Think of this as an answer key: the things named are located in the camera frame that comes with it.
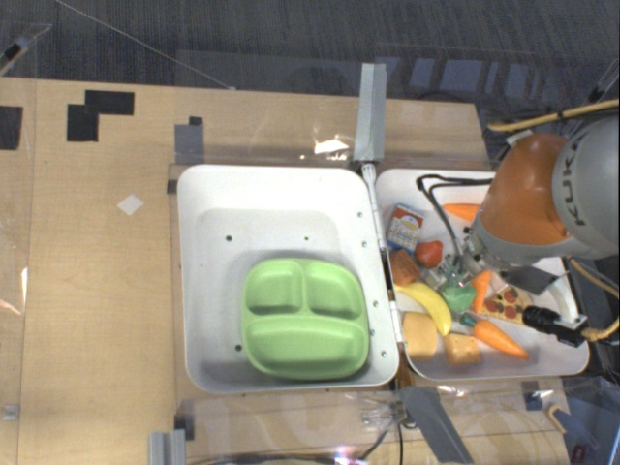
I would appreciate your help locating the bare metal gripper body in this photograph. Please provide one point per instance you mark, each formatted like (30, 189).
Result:
(469, 254)

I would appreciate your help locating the yellow banana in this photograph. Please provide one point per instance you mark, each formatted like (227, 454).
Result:
(431, 305)

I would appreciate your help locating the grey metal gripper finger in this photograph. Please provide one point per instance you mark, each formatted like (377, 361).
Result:
(466, 279)
(437, 279)

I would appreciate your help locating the blue red and white carton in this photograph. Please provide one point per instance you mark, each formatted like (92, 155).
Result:
(405, 227)

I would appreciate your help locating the white plastic tray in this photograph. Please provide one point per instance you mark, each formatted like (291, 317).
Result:
(218, 279)
(547, 356)

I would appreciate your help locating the orange carrot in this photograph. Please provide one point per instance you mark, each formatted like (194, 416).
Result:
(462, 210)
(501, 340)
(482, 289)

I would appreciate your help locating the tan toy bread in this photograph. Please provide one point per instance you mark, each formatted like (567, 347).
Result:
(419, 336)

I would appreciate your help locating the slice of pizza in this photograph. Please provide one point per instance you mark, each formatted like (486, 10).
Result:
(506, 306)

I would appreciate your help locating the green divided plate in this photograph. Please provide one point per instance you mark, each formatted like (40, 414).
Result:
(302, 327)

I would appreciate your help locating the pale wood board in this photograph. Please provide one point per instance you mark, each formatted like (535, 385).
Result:
(97, 269)

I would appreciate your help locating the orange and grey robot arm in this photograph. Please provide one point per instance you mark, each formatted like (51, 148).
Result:
(528, 196)

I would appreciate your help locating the black cylinder on white bracket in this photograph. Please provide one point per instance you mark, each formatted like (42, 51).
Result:
(552, 321)

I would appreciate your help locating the yellow toy cheese wedge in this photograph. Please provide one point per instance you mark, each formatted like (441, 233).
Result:
(462, 350)

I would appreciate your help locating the red toy strawberry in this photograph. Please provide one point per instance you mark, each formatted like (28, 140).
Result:
(429, 254)

